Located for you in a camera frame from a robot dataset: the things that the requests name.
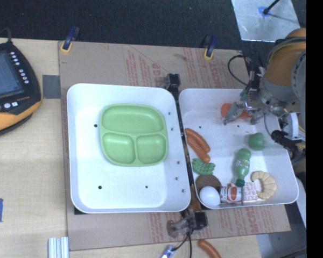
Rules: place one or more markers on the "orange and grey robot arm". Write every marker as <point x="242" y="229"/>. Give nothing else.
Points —
<point x="281" y="63"/>

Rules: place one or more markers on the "brown cardboard board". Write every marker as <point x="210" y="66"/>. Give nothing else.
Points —
<point x="110" y="63"/>

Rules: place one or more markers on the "orange sausage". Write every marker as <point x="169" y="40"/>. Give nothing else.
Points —
<point x="197" y="138"/>
<point x="197" y="150"/>
<point x="209" y="249"/>

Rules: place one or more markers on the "green leafy vegetable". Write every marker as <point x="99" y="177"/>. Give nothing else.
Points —
<point x="203" y="167"/>

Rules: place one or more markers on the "orange and white packet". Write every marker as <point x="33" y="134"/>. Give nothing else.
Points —
<point x="250" y="193"/>

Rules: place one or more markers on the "white plastic tray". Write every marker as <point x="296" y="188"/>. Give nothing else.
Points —
<point x="226" y="138"/>
<point x="123" y="187"/>

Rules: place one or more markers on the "brown round biscuit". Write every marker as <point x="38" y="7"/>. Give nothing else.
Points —
<point x="208" y="181"/>

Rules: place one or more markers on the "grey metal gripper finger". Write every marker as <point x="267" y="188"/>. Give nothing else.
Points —
<point x="256" y="117"/>
<point x="232" y="114"/>

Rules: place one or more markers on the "green divided plate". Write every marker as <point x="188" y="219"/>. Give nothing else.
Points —
<point x="132" y="133"/>

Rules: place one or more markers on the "orange carrot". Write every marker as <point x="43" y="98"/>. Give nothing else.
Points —
<point x="226" y="109"/>

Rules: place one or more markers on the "beige croissant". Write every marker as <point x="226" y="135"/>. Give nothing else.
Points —
<point x="269" y="184"/>

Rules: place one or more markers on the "black cylinder on white bracket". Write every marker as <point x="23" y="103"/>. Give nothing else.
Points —
<point x="292" y="125"/>

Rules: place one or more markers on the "white egg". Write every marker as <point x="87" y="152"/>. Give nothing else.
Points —
<point x="210" y="195"/>

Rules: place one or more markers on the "green bell pepper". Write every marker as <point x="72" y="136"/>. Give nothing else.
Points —
<point x="255" y="141"/>

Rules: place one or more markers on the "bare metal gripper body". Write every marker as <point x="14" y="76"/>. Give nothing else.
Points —
<point x="269" y="105"/>

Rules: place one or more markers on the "orange and white can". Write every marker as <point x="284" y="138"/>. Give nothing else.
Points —
<point x="231" y="193"/>

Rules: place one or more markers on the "green plastic bottle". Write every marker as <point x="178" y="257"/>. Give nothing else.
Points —
<point x="242" y="163"/>

